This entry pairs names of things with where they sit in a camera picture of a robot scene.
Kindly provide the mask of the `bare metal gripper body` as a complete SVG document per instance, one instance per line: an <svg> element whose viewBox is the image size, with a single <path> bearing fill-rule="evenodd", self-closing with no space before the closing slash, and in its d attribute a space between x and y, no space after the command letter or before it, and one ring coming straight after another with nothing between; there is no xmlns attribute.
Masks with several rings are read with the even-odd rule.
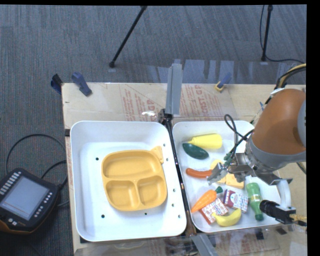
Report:
<svg viewBox="0 0 320 256"><path fill-rule="evenodd" d="M274 168L256 159L252 154L246 153L236 153L227 166L227 171L234 174L238 182L244 181L247 176L252 176L265 183L274 183L274 170Z"/></svg>

